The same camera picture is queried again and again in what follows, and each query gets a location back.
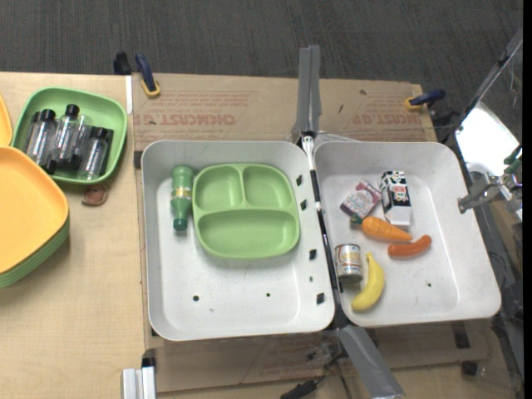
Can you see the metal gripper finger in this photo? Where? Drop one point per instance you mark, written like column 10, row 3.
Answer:
column 478, row 197

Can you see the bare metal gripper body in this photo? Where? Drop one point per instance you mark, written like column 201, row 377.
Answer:
column 512, row 187

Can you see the black and white carton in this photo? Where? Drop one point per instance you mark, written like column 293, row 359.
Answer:
column 397, row 200

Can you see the orange sausage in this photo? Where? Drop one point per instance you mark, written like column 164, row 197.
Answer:
column 409, row 247

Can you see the white plastic tray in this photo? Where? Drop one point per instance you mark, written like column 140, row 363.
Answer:
column 432, row 281
column 232, row 297

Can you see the orange carrot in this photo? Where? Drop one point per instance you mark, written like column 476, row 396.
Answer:
column 384, row 229

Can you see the pink and purple packet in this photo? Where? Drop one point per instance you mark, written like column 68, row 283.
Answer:
column 361, row 200

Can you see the yellow banana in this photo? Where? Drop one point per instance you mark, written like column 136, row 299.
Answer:
column 374, row 285

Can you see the silver can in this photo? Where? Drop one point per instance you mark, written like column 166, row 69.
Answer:
column 348, row 262

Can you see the brown cardboard board red print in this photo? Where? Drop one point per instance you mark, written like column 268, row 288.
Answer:
column 270, row 110

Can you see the green divided plate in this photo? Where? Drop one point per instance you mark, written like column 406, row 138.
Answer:
column 249, row 231

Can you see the green bottle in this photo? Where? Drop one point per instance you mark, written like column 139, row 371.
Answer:
column 181, row 198

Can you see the clear plastic bottle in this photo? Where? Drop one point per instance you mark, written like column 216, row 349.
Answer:
column 85, row 124
column 93, row 156
column 41, row 139
column 66, row 135
column 31, row 125

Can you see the yellow plate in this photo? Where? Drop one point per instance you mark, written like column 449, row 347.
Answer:
column 25, row 206
column 4, row 123

